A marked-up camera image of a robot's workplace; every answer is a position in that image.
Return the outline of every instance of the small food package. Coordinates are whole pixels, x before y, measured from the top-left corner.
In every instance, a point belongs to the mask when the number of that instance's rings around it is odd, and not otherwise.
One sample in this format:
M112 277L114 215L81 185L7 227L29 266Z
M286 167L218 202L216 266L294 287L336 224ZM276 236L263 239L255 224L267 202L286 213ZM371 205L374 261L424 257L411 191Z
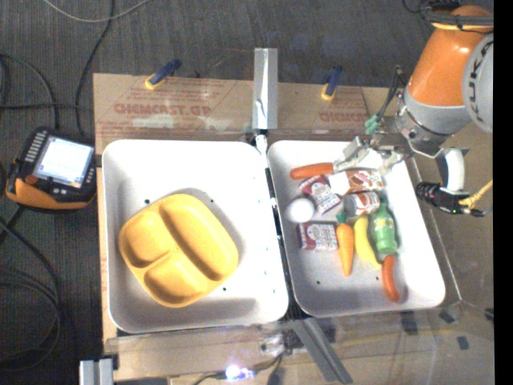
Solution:
M340 171L328 178L333 193L340 196L366 191L381 191L385 188L378 170L371 168L355 168Z
M341 203L340 197L333 193L324 176L313 176L299 184L299 189L313 198L317 212L327 213Z
M342 199L344 211L349 217L374 214L379 209L379 196L374 191L354 192Z
M309 251L336 251L338 249L337 224L334 222L304 222L296 226L300 249Z

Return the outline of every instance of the white tray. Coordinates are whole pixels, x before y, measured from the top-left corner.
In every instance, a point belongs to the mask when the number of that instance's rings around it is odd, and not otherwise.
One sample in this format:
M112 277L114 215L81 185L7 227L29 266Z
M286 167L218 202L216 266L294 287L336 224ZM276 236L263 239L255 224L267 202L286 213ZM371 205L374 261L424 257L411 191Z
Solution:
M119 140L103 153L108 305L117 327L147 333L249 325L281 318L289 297L269 190L258 151L241 142ZM144 291L116 245L126 220L146 204L187 189L203 197L239 249L239 265L205 298L161 306Z
M385 296L381 270L371 269L356 254L353 272L345 277L337 252L298 248L296 225L284 219L287 205L301 195L298 188L301 181L292 180L290 170L307 164L333 162L343 155L347 145L349 143L333 141L282 140L269 148L269 166L297 303L304 312L318 318L437 306L445 297L445 285L404 163L396 164L383 179L398 231L395 275L401 291L400 302L391 302ZM377 168L380 159L376 152L371 152L360 166ZM336 221L340 208L324 216L316 214L314 219Z

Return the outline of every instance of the blue clamp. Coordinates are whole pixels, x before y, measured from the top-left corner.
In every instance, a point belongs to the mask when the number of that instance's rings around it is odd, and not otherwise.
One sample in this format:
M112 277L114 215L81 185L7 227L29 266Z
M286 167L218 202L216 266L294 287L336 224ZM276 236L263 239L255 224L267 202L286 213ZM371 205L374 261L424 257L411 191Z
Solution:
M322 89L323 99L332 99L335 96L335 89L337 88L338 78L340 77L341 72L342 66L335 66L324 78L322 82L324 84L324 88Z
M149 88L150 90L155 90L160 84L162 84L168 75L175 74L175 71L180 68L182 65L182 62L178 59L174 59L173 61L169 62L160 70L158 70L155 74L150 75L146 80L144 80L144 83L146 84L146 88Z

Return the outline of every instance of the yellow plate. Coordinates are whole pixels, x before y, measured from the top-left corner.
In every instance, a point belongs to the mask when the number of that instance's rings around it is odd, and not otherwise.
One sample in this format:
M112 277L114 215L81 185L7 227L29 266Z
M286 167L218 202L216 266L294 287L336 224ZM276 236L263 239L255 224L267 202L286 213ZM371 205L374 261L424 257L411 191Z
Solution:
M239 261L232 238L199 199L162 198L130 218L118 247L128 268L160 304L198 301L228 278Z

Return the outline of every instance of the toy bottle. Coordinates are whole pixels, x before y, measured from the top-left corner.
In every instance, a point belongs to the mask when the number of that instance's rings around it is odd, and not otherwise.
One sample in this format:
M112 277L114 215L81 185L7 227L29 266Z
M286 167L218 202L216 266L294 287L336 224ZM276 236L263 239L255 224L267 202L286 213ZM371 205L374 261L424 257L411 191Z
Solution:
M395 223L390 214L385 198L380 198L379 209L373 219L376 250L382 255L393 254L397 251L395 240Z

